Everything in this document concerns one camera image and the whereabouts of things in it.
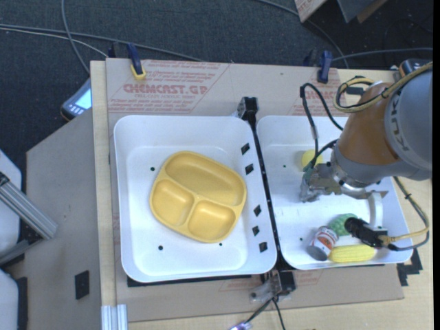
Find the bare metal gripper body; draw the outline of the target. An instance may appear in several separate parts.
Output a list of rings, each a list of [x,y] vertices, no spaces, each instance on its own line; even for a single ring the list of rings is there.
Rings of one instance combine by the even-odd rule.
[[[303,171],[309,187],[330,187],[330,195],[347,195],[354,199],[367,199],[370,195],[367,184],[348,176],[338,164],[327,162],[314,167],[308,164]]]

